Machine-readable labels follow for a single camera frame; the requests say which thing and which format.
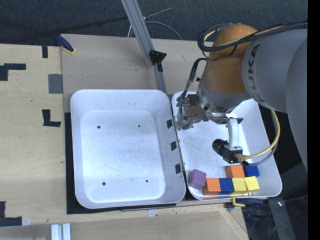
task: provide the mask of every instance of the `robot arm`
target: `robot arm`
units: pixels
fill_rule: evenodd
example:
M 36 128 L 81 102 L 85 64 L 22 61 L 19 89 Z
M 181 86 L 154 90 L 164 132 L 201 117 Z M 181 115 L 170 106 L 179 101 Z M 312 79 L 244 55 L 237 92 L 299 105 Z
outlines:
M 217 35 L 213 46 L 205 46 L 205 41 L 212 35 Z M 308 170 L 308 22 L 279 25 L 261 31 L 242 24 L 223 24 L 201 33 L 198 46 L 204 55 L 204 52 L 210 52 L 210 55 L 206 56 L 206 67 L 199 79 L 196 95 L 187 95 L 188 83 L 178 99 L 177 129 L 187 130 L 201 121 L 228 125 L 228 114 L 243 101 L 254 99 L 270 109 L 275 120 L 277 137 L 268 151 L 276 146 L 280 134 L 275 111 L 286 113 Z M 194 66 L 191 81 L 196 70 Z M 227 147 L 224 152 L 230 151 L 228 143 L 213 144 L 218 154 L 224 146 Z M 239 152 L 232 152 L 239 163 L 265 153 L 264 150 L 245 157 Z

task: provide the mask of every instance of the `block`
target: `block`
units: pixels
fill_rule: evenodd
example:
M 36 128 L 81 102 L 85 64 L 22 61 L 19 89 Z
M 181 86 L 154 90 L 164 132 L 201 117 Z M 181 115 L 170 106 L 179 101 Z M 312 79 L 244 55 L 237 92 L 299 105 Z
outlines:
M 205 196 L 216 196 L 221 193 L 220 179 L 207 178 L 202 192 Z
M 245 171 L 242 165 L 228 166 L 225 169 L 225 175 L 227 178 L 245 178 Z
M 260 186 L 259 186 L 259 183 L 258 183 L 256 176 L 246 177 L 246 178 L 244 178 L 244 181 L 245 181 L 248 193 L 252 193 L 252 192 L 260 189 Z
M 189 174 L 189 187 L 200 190 L 206 185 L 207 174 L 200 170 L 193 170 Z
M 232 183 L 234 187 L 234 192 L 232 193 L 232 195 L 242 195 L 248 193 L 245 178 L 232 178 Z
M 246 177 L 260 176 L 258 166 L 244 166 L 243 170 Z
M 235 191 L 232 178 L 220 178 L 221 194 L 228 195 Z

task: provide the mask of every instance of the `gray tape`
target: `gray tape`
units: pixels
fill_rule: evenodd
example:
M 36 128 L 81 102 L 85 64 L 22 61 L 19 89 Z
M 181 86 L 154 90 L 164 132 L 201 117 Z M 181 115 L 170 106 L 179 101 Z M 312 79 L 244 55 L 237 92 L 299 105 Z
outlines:
M 61 74 L 50 74 L 49 75 L 49 94 L 63 94 L 63 81 Z

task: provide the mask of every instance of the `blue clamp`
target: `blue clamp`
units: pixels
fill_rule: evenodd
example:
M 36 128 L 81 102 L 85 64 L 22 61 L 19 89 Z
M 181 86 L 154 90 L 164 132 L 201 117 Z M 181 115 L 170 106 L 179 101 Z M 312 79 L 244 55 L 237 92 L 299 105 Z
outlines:
M 64 39 L 62 36 L 59 36 L 59 35 L 54 35 L 54 41 L 56 41 L 59 45 L 62 46 L 63 50 L 65 52 L 67 52 L 68 54 L 70 55 L 74 55 L 77 51 L 76 48 L 72 47 L 71 44 L 66 40 Z

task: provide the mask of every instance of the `orange block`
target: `orange block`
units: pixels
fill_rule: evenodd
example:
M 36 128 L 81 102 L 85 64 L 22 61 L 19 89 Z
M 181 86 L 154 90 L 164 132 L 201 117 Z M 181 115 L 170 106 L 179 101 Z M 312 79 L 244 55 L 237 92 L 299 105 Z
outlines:
M 225 169 L 225 174 L 227 178 L 245 178 L 245 170 L 242 165 L 228 166 Z
M 205 196 L 219 194 L 221 192 L 220 180 L 218 178 L 207 178 L 202 192 Z

